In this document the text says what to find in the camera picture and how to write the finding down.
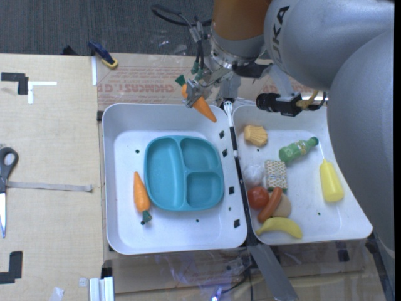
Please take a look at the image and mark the yellow squeeze bottle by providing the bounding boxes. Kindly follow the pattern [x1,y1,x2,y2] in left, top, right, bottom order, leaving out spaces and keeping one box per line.
[318,158,345,203]

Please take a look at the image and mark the grey handled scissors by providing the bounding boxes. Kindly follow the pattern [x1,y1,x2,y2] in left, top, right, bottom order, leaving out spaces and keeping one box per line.
[0,147,19,240]

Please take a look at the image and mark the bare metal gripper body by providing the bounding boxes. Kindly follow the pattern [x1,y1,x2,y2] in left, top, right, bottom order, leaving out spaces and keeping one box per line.
[205,42,251,102]

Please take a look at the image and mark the yellow ridged biscuit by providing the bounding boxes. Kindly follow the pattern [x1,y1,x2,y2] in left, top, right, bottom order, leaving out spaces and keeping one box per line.
[243,124,269,147]

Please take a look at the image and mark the blue divided plate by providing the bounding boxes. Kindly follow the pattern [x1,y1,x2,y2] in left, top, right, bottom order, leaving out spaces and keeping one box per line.
[143,135,226,213]

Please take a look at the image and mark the thin black and white rod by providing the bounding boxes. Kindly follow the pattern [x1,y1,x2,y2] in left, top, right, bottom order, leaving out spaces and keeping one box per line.
[223,100,256,247]

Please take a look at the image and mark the green plastic bottle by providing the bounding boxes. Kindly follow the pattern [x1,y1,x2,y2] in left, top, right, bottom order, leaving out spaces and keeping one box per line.
[278,136,320,164]

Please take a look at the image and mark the green and white patterned carton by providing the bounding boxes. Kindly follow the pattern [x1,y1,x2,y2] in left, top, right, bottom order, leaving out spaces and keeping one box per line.
[264,159,289,191]

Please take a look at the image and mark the red tomato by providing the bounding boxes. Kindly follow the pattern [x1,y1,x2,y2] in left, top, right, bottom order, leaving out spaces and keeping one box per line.
[246,186,270,210]

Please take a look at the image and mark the black cylinder on white bracket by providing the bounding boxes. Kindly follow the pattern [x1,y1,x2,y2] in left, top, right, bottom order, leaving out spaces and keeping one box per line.
[256,63,304,118]

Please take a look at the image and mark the brown cardboard board red print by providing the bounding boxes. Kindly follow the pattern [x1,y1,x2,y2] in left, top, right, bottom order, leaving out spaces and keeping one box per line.
[95,52,377,294]

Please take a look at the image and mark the white round lump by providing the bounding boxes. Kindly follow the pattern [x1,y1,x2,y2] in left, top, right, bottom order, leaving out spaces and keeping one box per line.
[242,163,266,187]

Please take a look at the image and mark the yellow banana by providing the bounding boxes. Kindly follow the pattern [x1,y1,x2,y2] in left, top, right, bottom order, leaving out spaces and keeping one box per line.
[255,216,304,240]

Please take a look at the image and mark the white plastic tray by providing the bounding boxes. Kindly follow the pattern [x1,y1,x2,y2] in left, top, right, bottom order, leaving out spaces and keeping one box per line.
[232,104,374,246]
[102,103,248,256]

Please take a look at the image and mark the orange toy carrot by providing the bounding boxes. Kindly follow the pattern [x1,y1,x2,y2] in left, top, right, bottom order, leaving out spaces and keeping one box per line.
[174,73,217,124]
[133,171,154,226]

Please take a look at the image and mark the beige round bread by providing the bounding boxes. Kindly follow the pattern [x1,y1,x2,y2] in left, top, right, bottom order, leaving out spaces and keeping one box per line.
[271,193,293,218]

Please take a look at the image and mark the orange brown sausage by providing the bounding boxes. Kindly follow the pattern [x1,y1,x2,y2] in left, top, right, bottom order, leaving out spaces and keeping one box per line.
[257,186,283,224]

